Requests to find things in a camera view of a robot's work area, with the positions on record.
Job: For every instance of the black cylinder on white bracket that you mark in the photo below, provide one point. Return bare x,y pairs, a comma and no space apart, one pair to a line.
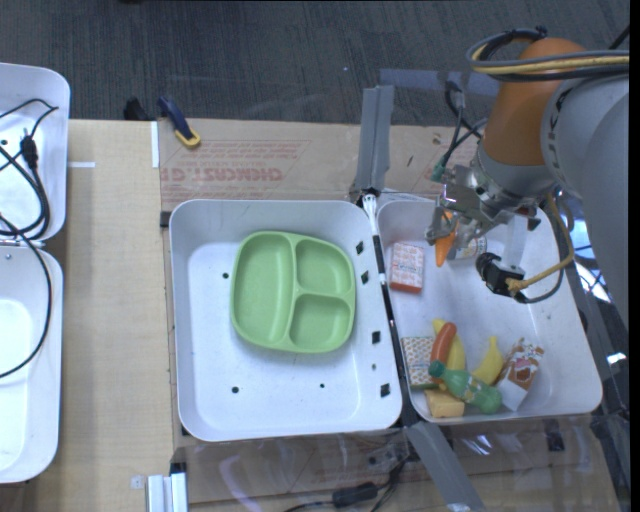
497,275

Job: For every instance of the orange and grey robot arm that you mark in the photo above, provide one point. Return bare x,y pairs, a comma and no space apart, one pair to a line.
575,150

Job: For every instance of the red sausage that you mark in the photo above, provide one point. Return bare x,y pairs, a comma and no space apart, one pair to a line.
443,342

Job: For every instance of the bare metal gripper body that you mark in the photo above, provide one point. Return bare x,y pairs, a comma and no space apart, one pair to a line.
480,192

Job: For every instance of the yellow cheese block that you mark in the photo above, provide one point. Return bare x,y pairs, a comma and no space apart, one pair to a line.
444,405

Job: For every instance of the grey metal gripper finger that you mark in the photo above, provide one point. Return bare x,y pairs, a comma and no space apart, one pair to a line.
467,236
434,231

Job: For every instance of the orange carrot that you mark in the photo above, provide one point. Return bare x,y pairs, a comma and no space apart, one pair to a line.
442,252

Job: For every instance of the brown and white carton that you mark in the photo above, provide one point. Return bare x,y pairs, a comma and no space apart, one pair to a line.
522,372

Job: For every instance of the green bottle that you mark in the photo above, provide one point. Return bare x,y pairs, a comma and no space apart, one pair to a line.
470,390

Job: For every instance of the orange and white carton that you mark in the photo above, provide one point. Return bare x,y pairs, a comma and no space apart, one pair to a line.
416,357
407,267

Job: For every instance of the green divided plate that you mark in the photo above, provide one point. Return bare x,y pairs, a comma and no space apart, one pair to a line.
262,290

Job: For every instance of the brown cardboard board red print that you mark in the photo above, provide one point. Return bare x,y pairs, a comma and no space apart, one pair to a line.
310,160

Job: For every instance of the white plastic tray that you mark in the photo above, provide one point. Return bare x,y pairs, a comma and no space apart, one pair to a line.
480,310
280,390

